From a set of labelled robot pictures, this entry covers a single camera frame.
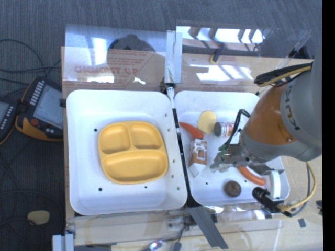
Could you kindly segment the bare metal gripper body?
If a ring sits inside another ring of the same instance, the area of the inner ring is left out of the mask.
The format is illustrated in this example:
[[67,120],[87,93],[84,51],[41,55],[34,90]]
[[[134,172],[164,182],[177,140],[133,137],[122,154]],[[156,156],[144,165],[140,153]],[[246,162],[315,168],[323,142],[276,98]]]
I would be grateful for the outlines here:
[[240,144],[223,144],[218,149],[218,163],[220,166],[246,167],[251,162],[251,156]]

